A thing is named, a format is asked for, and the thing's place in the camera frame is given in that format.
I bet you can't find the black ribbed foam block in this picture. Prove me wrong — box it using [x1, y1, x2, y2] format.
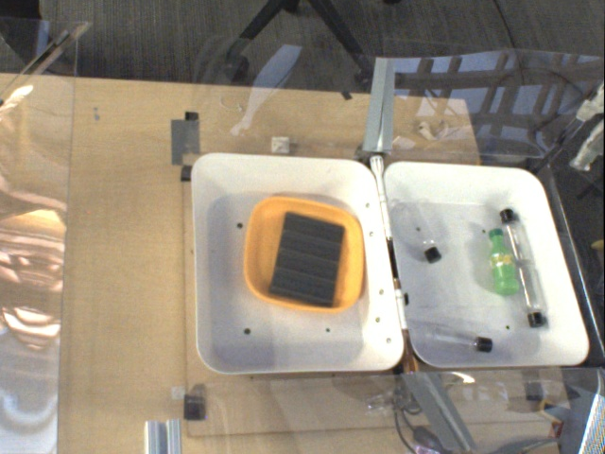
[268, 211, 348, 309]

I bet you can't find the orange plate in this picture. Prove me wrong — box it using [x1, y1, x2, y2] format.
[242, 195, 367, 315]

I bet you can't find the thin black and white rod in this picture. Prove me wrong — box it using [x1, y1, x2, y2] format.
[369, 154, 418, 374]

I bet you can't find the clear bottle with black cap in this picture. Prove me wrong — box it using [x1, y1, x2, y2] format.
[390, 200, 443, 265]
[414, 323, 494, 354]

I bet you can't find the white plastic tray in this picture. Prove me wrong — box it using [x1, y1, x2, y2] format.
[382, 160, 592, 370]
[190, 152, 406, 375]

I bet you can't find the green plastic bottle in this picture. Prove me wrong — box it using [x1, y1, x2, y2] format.
[487, 227, 522, 297]

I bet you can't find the clear tube with black caps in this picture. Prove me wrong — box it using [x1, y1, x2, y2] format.
[498, 207, 549, 329]

